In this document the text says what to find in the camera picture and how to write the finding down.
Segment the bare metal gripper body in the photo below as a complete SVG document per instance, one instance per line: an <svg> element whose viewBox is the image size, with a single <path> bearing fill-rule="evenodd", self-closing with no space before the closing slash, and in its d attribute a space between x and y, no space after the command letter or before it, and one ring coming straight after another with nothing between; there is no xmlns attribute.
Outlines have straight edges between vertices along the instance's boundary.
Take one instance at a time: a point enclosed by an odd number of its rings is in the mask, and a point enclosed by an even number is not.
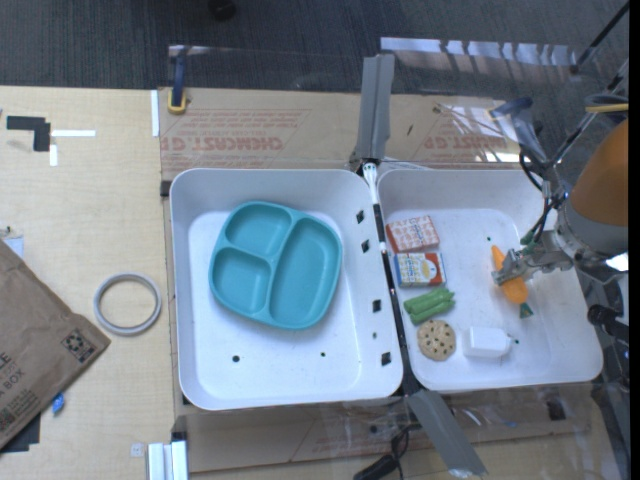
<svg viewBox="0 0 640 480"><path fill-rule="evenodd" d="M529 242L522 250L526 274L567 271L573 267L573 258L563 248L564 241L554 230L541 233L537 240Z"/></svg>

